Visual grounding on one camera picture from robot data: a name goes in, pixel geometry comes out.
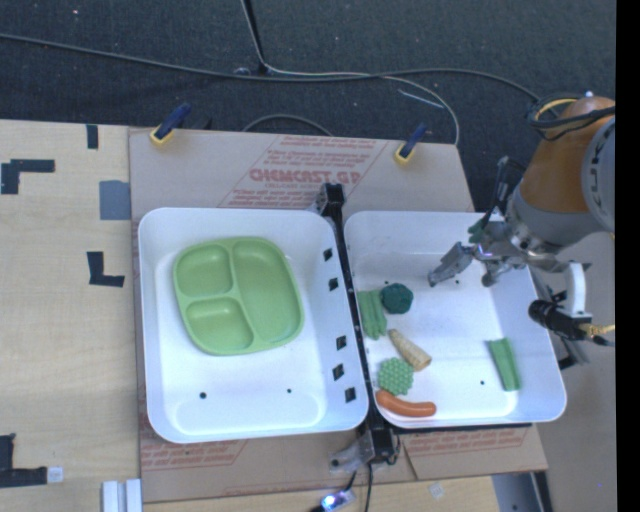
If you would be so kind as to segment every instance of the toy sausage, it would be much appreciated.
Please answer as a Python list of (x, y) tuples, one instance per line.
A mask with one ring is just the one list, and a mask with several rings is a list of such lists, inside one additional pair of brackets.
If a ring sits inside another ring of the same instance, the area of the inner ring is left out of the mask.
[(400, 416), (424, 418), (436, 413), (436, 404), (433, 402), (407, 402), (384, 389), (376, 391), (376, 400), (378, 405)]

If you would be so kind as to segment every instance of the orange sausage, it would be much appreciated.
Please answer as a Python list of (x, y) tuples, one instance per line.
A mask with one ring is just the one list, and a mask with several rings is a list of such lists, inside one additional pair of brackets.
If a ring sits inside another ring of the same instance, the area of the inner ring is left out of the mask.
[(379, 406), (401, 416), (423, 418), (436, 413), (436, 404), (433, 402), (407, 402), (384, 389), (376, 391), (376, 400)]

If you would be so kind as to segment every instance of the white tray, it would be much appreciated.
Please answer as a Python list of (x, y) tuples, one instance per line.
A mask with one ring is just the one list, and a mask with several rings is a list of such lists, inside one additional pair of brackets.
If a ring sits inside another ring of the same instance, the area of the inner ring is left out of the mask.
[[(147, 409), (158, 434), (192, 443), (348, 430), (363, 421), (369, 400), (325, 219), (307, 211), (161, 208), (144, 216), (138, 236)], [(187, 247), (237, 236), (267, 238), (284, 252), (305, 321), (281, 347), (213, 356), (188, 337), (172, 267)]]
[[(484, 267), (474, 261), (455, 278), (429, 286), (427, 275), (455, 242), (468, 240), (472, 213), (360, 212), (345, 226), (356, 290), (394, 282), (415, 298), (410, 311), (387, 315), (396, 328), (433, 357), (414, 374), (408, 401), (432, 401), (437, 412), (412, 419), (379, 408), (393, 425), (407, 429), (544, 422), (566, 404), (564, 384), (548, 332), (528, 316), (537, 298), (528, 269), (508, 272), (490, 288)], [(487, 340), (508, 337), (522, 387), (506, 392)], [(398, 357), (388, 337), (365, 339), (367, 364), (376, 386), (380, 363)]]

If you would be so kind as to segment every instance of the cardboard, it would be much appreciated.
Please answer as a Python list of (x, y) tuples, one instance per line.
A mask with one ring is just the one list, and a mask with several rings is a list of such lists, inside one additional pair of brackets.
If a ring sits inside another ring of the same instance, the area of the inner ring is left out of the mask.
[[(176, 445), (146, 417), (137, 226), (155, 208), (302, 209), (325, 181), (342, 183), (345, 219), (363, 210), (473, 211), (455, 146), (418, 144), (393, 159), (400, 141), (178, 130), (154, 146), (146, 129), (129, 136), (140, 459), (146, 503), (343, 486), (330, 457), (355, 432)], [(376, 483), (546, 469), (535, 426), (401, 436), (395, 465)], [(358, 476), (363, 483), (366, 472)]]

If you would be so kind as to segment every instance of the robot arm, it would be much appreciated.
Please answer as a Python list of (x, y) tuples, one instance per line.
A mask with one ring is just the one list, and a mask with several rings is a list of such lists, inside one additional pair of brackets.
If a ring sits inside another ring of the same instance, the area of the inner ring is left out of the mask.
[[(568, 104), (551, 121), (551, 108)], [(508, 158), (498, 163), (494, 204), (469, 229), (469, 246), (458, 242), (429, 273), (431, 286), (482, 262), (485, 286), (525, 266), (562, 272), (562, 294), (535, 301), (530, 316), (563, 340), (589, 338), (609, 344), (606, 329), (591, 325), (584, 312), (584, 266), (556, 258), (563, 249), (596, 231), (615, 231), (615, 103), (591, 95), (555, 95), (536, 103), (530, 125), (543, 140), (526, 169)], [(499, 210), (500, 220), (492, 220)]]

